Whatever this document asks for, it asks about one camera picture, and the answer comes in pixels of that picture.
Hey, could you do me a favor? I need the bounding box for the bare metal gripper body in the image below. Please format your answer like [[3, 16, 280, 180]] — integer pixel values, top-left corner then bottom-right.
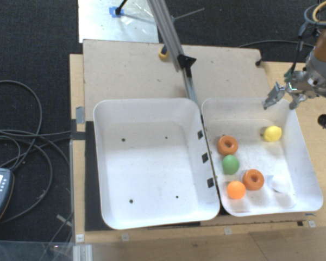
[[285, 70, 326, 100]]

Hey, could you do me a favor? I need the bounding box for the yellow lemon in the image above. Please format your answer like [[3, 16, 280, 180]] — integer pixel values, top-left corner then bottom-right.
[[262, 125, 283, 143]]

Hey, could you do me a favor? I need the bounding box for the white plastic tray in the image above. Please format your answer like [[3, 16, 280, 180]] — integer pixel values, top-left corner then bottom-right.
[[201, 96, 324, 218], [93, 97, 221, 231]]

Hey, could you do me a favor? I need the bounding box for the orange doughnut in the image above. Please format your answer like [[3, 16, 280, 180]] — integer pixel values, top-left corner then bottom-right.
[[217, 135, 239, 156], [242, 169, 266, 191]]

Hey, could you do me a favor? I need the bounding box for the green lime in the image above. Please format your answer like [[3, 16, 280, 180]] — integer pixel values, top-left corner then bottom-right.
[[222, 154, 240, 176]]

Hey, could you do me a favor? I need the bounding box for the white ball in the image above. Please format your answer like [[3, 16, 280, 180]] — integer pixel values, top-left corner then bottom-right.
[[269, 173, 292, 194]]

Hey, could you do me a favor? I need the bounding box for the thin black rod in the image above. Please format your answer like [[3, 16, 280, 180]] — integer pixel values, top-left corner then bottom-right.
[[199, 113, 221, 208]]

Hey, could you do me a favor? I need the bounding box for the orange ball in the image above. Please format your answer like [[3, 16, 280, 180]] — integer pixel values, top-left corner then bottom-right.
[[227, 181, 247, 200]]

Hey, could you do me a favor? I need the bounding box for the pale wood board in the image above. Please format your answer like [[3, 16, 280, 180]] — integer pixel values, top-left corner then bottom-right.
[[82, 39, 309, 227]]

